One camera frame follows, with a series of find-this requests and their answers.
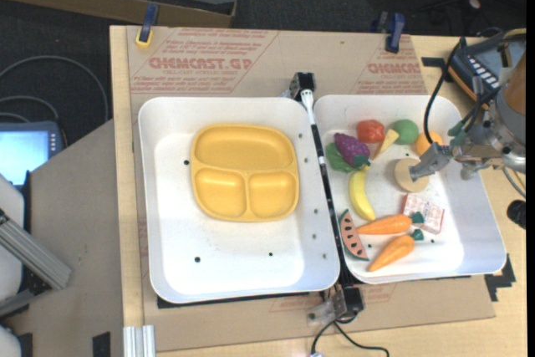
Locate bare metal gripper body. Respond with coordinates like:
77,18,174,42
451,115,527,174

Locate orange toy fruit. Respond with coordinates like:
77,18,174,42
414,130,444,156

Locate round beige biscuit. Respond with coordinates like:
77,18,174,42
393,156,431,194

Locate green toy apple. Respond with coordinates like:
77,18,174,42
391,118,420,146

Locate yellow toy cheese wedge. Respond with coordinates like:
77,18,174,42
371,128,400,161

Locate pink and white carton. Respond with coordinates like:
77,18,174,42
400,192,446,235

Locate white plastic tray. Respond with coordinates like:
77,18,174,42
137,95,341,304
312,94,508,286

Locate red toy pepper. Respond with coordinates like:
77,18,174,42
355,119,386,145

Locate orange carrot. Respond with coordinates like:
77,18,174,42
355,211,425,237
367,228,425,273

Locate yellow banana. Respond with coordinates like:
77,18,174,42
348,164,378,222

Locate purple toy grapes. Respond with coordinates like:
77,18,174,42
333,132,372,170

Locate green toy lettuce leaf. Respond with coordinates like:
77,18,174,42
324,141,357,175

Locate thin black and white rod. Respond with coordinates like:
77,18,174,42
299,89,351,288

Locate toy watermelon slice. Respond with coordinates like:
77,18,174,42
337,208,370,262

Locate yellow divided plate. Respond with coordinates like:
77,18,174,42
190,123,301,223

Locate brown cardboard board red print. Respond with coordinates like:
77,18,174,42
125,26,497,353

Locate black block with thin wires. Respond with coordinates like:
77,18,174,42
308,285,365,326
287,71,317,99

